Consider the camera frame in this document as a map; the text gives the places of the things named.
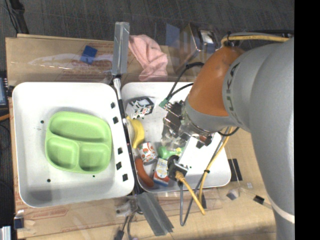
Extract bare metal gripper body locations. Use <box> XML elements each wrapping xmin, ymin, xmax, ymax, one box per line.
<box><xmin>162</xmin><ymin>101</ymin><xmax>214</xmax><ymax>145</ymax></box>

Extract green bottle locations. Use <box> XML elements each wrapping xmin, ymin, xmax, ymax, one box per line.
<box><xmin>157</xmin><ymin>145</ymin><xmax>186</xmax><ymax>160</ymax></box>

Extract white can with orange print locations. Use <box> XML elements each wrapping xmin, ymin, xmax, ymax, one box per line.
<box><xmin>137</xmin><ymin>141</ymin><xmax>159</xmax><ymax>166</ymax></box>

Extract yellow banana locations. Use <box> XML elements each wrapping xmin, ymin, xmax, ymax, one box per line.
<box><xmin>125</xmin><ymin>116</ymin><xmax>146</xmax><ymax>150</ymax></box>

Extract orange and white carton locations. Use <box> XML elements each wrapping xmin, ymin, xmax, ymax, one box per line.
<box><xmin>152</xmin><ymin>157</ymin><xmax>171</xmax><ymax>187</ymax></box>

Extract black and white carton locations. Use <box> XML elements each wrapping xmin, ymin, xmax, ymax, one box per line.
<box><xmin>125</xmin><ymin>96</ymin><xmax>156</xmax><ymax>120</ymax></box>

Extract orange sausage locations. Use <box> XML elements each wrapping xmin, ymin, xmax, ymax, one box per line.
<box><xmin>134</xmin><ymin>157</ymin><xmax>155</xmax><ymax>188</ymax></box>

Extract white plastic tray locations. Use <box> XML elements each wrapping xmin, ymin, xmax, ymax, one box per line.
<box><xmin>11</xmin><ymin>81</ymin><xmax>136</xmax><ymax>208</ymax></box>
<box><xmin>120</xmin><ymin>81</ymin><xmax>232</xmax><ymax>194</ymax></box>

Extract pink cloth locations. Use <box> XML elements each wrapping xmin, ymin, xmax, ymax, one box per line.
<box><xmin>128</xmin><ymin>34</ymin><xmax>169</xmax><ymax>83</ymax></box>

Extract green divided plate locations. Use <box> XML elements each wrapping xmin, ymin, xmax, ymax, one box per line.
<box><xmin>44</xmin><ymin>110</ymin><xmax>113</xmax><ymax>174</ymax></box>

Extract brown cardboard board red print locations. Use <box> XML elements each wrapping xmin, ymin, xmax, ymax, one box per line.
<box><xmin>5</xmin><ymin>33</ymin><xmax>277</xmax><ymax>240</ymax></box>

